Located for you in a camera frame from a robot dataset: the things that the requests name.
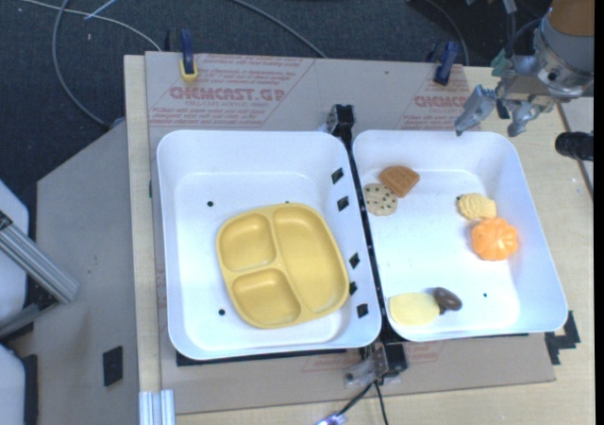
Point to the pale yellow flat slice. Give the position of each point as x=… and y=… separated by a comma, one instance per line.
x=413, y=309

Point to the orange-brown toy waffle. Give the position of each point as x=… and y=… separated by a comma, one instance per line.
x=400, y=180

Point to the brown cardboard board, red print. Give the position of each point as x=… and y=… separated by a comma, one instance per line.
x=245, y=92

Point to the thin black and white rod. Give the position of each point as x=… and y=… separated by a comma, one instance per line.
x=367, y=229

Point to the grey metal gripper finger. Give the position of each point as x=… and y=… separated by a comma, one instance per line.
x=520, y=118
x=474, y=110

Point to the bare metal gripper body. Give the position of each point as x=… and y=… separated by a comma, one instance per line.
x=528, y=85

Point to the black cylinder on white bracket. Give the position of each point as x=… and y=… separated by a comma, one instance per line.
x=573, y=145

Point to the yellow divided plate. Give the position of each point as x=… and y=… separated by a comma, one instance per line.
x=283, y=267

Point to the white plastic tray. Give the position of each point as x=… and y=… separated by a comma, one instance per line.
x=424, y=248
x=198, y=243

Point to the pale yellow ridged biscuit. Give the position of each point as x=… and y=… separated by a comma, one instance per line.
x=475, y=207

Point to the orange peeled toy mandarin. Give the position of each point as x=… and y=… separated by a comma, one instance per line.
x=494, y=239

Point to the beige chocolate chip biscuit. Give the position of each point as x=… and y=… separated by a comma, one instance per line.
x=379, y=199

